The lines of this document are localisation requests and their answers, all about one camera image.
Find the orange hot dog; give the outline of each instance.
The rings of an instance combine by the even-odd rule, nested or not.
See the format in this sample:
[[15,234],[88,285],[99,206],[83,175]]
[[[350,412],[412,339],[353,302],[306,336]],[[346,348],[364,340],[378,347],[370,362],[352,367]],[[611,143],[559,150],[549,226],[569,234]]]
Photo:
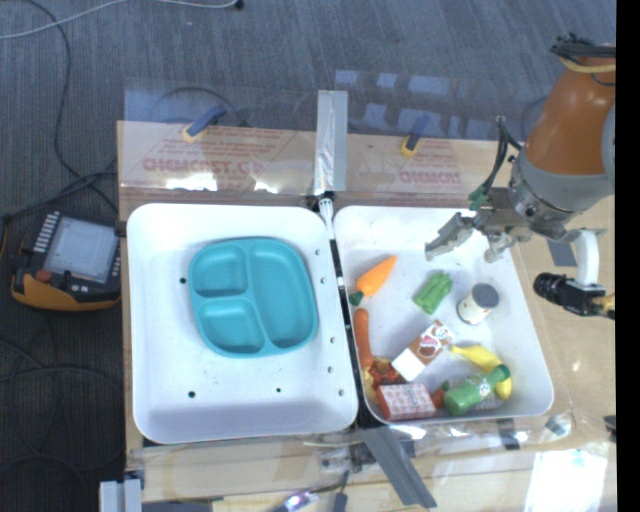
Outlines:
[[358,308],[353,314],[353,330],[358,347],[360,367],[368,370],[373,365],[373,355],[369,344],[369,312],[364,308]]

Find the dark gray floor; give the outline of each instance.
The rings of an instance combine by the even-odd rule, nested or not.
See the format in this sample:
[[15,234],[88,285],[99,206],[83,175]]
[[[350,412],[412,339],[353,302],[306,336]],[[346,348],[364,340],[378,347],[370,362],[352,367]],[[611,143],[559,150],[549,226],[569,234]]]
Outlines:
[[[615,42],[617,21],[615,0],[246,0],[243,10],[130,0],[6,38],[52,21],[37,5],[0,3],[1,214],[74,174],[114,170],[116,121],[155,101],[127,105],[132,84],[222,88],[248,124],[293,129],[313,129],[313,102],[291,116],[265,98],[290,107],[346,88],[353,131],[406,130],[409,109],[437,120],[428,136],[495,139],[502,114],[522,138],[563,70],[549,52],[556,37]],[[62,20],[100,1],[39,5]],[[251,104],[246,90],[269,94]],[[116,180],[96,187],[58,204],[115,218]],[[0,261],[0,510],[97,511],[98,483],[122,477],[122,314],[12,299],[11,257],[40,211],[10,222]]]

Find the clear packing tape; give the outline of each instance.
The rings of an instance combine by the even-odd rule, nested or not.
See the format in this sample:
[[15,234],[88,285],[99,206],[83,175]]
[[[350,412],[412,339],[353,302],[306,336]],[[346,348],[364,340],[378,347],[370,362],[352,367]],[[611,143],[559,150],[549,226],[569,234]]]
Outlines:
[[[325,193],[336,211],[354,204],[468,206],[467,195],[493,163],[493,143],[424,139],[418,158],[407,157],[399,151],[402,130],[348,133],[347,98],[345,91],[133,82],[118,126],[121,220],[148,202],[308,207],[309,198]],[[226,113],[186,141],[185,127],[212,105]],[[613,200],[580,218],[581,225],[590,222],[607,229],[599,239],[600,279],[613,289]],[[605,421],[615,418],[615,325],[571,316],[534,294],[535,276],[553,265],[545,241],[517,245],[511,254],[553,383],[550,409],[534,417],[388,428],[439,510],[496,503],[532,511],[616,507],[615,424],[612,432]],[[144,480],[145,501],[224,496],[216,511],[271,510],[302,491],[320,496],[309,510],[332,510],[330,496],[345,474],[350,511],[406,505],[359,438],[361,428],[367,426],[356,422],[326,435],[171,446],[129,434],[127,470]]]

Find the gray lid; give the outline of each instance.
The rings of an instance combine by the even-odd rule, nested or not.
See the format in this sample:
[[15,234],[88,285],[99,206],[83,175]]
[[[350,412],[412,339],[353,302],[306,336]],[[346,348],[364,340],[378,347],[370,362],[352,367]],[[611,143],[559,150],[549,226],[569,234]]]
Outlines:
[[481,308],[495,308],[500,302],[496,289],[487,283],[479,283],[471,290],[471,296]]

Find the teal plate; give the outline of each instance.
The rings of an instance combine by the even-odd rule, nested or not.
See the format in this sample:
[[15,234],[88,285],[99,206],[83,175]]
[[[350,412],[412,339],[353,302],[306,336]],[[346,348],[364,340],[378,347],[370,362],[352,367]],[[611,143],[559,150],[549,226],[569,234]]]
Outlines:
[[318,330],[307,267],[296,249],[275,238],[208,245],[191,260],[188,283],[200,336],[223,356],[282,354]]

